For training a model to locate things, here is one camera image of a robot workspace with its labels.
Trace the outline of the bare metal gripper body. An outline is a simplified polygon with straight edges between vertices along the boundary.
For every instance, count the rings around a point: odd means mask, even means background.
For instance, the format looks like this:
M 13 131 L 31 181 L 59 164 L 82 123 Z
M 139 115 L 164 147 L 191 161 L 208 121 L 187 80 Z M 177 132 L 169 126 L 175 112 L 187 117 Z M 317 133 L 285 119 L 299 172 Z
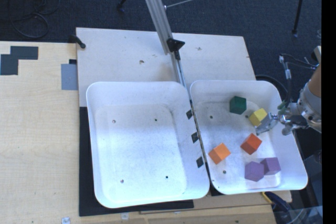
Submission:
M 296 129 L 308 128 L 321 133 L 321 116 L 311 111 L 292 112 L 286 109 L 278 112 L 278 119 L 284 125 L 282 135 L 289 135 Z

